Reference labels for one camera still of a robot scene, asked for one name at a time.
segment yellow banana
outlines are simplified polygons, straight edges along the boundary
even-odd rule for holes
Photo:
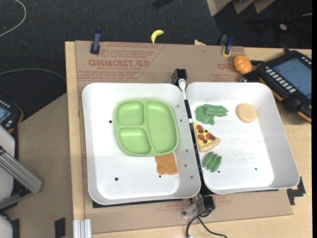
[[[157,36],[160,36],[160,35],[162,35],[164,32],[162,31],[162,30],[156,30],[156,31],[154,31],[153,33],[152,33],[152,35],[151,35],[151,41],[152,41],[152,43],[154,43],[155,42],[155,39],[157,38]]]

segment hinged tray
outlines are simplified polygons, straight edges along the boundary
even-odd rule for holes
[[[260,83],[192,83],[187,89],[195,118],[199,105],[223,105],[225,117],[203,124],[221,139],[213,151],[222,156],[218,172],[202,168],[207,188],[218,194],[289,188],[299,181],[298,170],[271,91]],[[87,145],[88,189],[99,204],[189,198],[199,193],[200,164],[180,89],[172,84],[92,83],[83,91]],[[179,144],[174,151],[178,173],[160,176],[154,156],[130,156],[120,148],[114,111],[131,99],[168,103],[176,119]],[[241,122],[235,108],[250,103],[258,117]],[[206,153],[199,153],[202,162]]]

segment dark carpet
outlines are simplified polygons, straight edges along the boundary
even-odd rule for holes
[[[312,48],[312,17],[296,17],[289,30],[280,32],[280,20],[312,12],[312,0],[277,0],[262,13],[253,5],[237,15],[228,4],[211,17],[206,0],[19,0],[27,10],[25,21],[0,37],[0,73],[41,68],[65,76],[64,42],[92,40],[96,26],[101,41],[150,42],[156,29],[164,35],[156,41],[193,44],[197,39],[216,45],[222,34],[233,34],[234,45],[245,47]],[[22,6],[0,0],[0,35],[23,18]],[[261,23],[246,24],[249,20]],[[63,93],[65,82],[50,73],[24,71],[0,76],[0,92],[24,111],[34,114]]]

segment screen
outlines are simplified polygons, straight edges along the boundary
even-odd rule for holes
[[[10,111],[0,106],[0,123],[11,114]]]
[[[308,99],[312,98],[312,69],[309,66],[293,58],[273,69]]]

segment handheld device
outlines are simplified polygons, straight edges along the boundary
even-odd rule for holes
[[[9,133],[23,119],[23,111],[8,96],[0,92],[0,125]]]
[[[308,56],[288,51],[279,58],[260,63],[240,81],[266,84],[286,111],[296,112],[312,122],[312,60]]]

